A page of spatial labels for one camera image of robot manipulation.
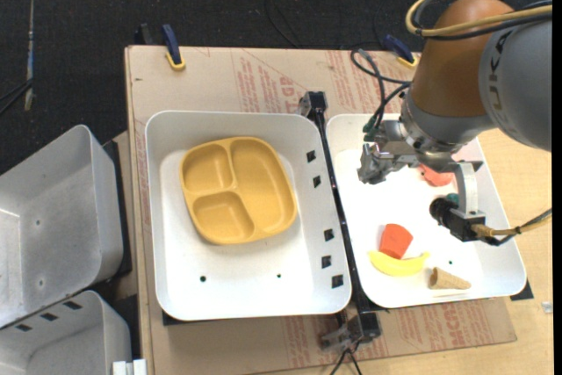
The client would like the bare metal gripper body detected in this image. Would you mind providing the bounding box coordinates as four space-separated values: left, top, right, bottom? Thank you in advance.
371 119 458 169

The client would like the orange toy wedge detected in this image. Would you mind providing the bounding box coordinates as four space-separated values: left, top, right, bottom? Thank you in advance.
378 223 414 260

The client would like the tan ice cream cone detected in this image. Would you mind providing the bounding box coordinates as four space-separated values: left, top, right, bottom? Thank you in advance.
428 266 472 291

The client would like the brown cardboard board, red print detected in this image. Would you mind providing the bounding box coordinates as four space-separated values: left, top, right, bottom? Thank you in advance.
124 45 518 375

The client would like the pink toy food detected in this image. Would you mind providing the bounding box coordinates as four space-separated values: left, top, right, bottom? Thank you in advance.
416 162 456 188

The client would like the yellow banana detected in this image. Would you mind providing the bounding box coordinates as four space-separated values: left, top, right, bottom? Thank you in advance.
366 250 431 278

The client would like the white plastic tray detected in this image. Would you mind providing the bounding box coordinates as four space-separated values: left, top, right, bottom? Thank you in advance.
0 289 133 375
0 124 126 328
144 110 353 322
325 112 528 310

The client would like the black block with thin wires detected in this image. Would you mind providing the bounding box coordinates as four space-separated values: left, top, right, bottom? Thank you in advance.
319 311 383 350
299 90 329 120

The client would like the black cylinder on white bracket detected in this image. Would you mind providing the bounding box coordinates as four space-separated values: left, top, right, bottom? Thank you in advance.
429 161 487 242

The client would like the thin black rod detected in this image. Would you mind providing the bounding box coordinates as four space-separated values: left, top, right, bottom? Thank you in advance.
312 109 372 321

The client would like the yellow divided plate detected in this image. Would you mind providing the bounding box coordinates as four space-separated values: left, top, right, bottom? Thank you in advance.
178 136 299 246

